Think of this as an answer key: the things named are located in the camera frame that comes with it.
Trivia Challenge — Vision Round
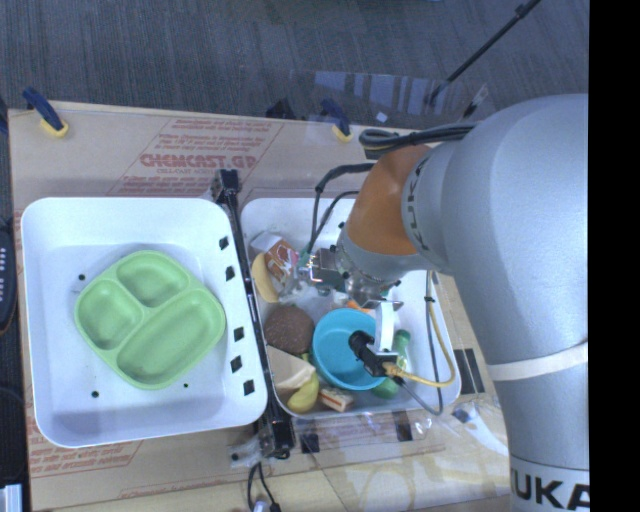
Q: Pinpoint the beige and red biscuit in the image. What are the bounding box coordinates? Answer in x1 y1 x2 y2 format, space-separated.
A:
317 385 357 413

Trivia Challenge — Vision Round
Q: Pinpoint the brown doughnut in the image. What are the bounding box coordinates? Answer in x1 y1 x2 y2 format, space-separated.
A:
263 304 316 356

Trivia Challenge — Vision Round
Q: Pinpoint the yellow banana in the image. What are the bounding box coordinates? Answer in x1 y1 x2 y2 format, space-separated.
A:
286 369 321 414
250 251 281 304

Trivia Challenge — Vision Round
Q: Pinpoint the beige bread slice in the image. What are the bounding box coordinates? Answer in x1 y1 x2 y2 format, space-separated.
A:
266 344 318 392

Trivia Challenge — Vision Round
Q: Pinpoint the black block with thin wires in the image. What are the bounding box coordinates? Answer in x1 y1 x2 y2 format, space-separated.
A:
256 416 297 459
211 168 243 204

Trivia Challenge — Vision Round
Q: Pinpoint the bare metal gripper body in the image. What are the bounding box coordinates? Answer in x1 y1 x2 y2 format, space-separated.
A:
311 246 404 307

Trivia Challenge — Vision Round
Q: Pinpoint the blue bowl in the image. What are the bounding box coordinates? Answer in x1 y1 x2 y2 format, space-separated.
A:
311 307 402 392

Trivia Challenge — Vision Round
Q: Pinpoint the green divided plate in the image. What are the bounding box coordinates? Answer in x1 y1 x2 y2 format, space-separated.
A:
73 249 228 392

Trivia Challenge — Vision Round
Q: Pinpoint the green bottle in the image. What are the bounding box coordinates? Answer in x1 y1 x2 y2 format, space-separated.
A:
370 328 413 400

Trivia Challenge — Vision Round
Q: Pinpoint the brown cardboard board red print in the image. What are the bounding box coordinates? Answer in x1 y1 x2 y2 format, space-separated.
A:
7 99 512 512

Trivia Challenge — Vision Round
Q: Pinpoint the black cylinder on white bracket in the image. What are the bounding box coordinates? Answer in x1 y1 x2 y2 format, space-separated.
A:
348 299 405 379

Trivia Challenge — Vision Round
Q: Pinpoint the white plastic tray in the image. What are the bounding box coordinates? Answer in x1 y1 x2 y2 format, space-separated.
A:
239 196 463 420
19 196 269 449

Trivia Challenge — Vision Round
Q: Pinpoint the thin black and white rod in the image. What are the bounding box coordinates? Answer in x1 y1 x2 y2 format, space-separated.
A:
225 195 282 437

